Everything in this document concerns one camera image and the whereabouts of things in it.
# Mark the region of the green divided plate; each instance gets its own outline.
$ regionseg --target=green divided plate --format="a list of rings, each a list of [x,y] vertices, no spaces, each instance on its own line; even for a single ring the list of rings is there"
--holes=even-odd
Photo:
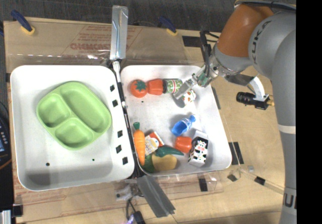
[[[81,149],[106,132],[112,116],[105,104],[86,85],[72,81],[43,97],[37,117],[65,148]]]

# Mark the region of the can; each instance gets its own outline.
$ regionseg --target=can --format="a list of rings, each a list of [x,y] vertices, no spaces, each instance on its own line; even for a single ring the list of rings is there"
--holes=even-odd
[[[175,93],[181,85],[181,79],[163,79],[163,93]]]

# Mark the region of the blue bottle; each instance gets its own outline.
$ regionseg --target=blue bottle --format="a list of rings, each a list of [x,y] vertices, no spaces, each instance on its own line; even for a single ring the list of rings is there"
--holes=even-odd
[[[196,118],[194,115],[191,115],[189,118],[183,118],[177,123],[175,123],[175,125],[171,129],[171,132],[175,136],[180,136],[184,132],[187,132],[191,128],[192,123],[195,121],[196,121]]]

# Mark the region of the table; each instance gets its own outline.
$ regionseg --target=table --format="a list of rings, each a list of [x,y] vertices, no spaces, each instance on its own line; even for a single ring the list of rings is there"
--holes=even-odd
[[[101,64],[106,55],[93,53],[89,58],[85,51],[88,43],[108,44],[110,25],[61,21],[53,19],[27,18],[42,35],[42,28],[52,39],[44,35],[33,42],[31,37],[19,33],[18,23],[5,22],[5,44],[7,72],[21,64]],[[106,29],[105,36],[89,35],[84,26],[95,26],[96,30]],[[63,37],[57,32],[63,30]],[[172,36],[165,29],[153,27],[128,27],[127,59],[122,67],[130,64],[195,64],[203,63],[201,50],[184,44],[185,37],[199,37],[199,31],[178,30]],[[38,62],[35,58],[46,56]],[[250,67],[244,74],[256,75]],[[266,93],[272,94],[270,81],[259,76]],[[277,128],[275,110],[266,111],[245,107],[235,101],[237,92],[248,90],[217,78],[211,83],[215,88],[220,115],[228,141],[235,145],[233,150],[239,155],[239,162],[222,171],[205,173],[210,192],[200,192],[195,179],[178,185],[176,182],[161,180],[161,186],[176,208],[174,215],[156,218],[144,198],[134,202],[146,223],[278,223],[284,190],[284,158]],[[11,110],[10,84],[9,109]],[[12,141],[13,166],[15,166],[14,139]],[[17,218],[18,223],[124,223],[125,202],[117,201],[115,191],[127,183],[103,183],[76,188],[52,190],[50,192],[30,192],[15,178],[15,203],[23,204],[24,213]]]

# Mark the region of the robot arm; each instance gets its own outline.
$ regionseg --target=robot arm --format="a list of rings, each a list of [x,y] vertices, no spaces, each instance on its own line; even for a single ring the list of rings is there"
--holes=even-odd
[[[273,13],[270,8],[280,11]],[[179,99],[194,85],[205,87],[221,76],[228,82],[253,87],[255,94],[238,93],[237,101],[266,109],[271,101],[259,79],[241,72],[252,65],[271,80],[285,160],[285,190],[280,223],[287,224],[297,223],[295,42],[295,6],[260,0],[237,0],[235,10],[213,49],[203,44],[206,52],[204,66],[174,94]]]

